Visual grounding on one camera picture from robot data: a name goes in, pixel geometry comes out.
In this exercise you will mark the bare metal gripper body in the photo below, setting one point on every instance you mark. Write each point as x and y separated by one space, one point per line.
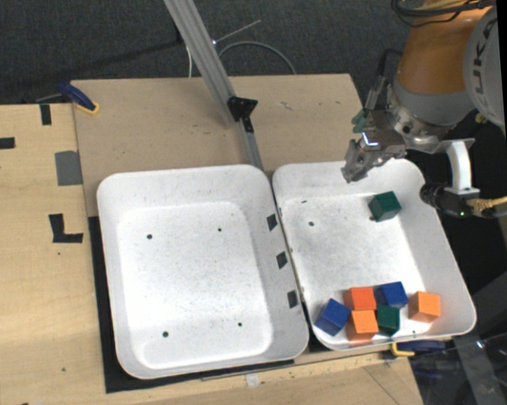
399 135

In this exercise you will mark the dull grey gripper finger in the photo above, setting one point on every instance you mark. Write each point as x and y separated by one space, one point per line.
373 161
352 163

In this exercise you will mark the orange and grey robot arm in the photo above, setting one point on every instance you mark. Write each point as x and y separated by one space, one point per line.
436 52

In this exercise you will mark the green cube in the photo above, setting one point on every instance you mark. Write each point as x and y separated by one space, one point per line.
388 317
385 206

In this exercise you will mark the white plastic tray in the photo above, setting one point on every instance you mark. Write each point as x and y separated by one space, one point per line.
198 271
349 255

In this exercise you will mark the blue cube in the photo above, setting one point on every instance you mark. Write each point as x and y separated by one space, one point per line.
394 294
332 317

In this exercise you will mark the orange cube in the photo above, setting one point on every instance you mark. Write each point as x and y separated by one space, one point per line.
360 298
362 324
424 306

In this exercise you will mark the black cylinder on white bracket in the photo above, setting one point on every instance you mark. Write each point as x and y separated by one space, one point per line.
459 168

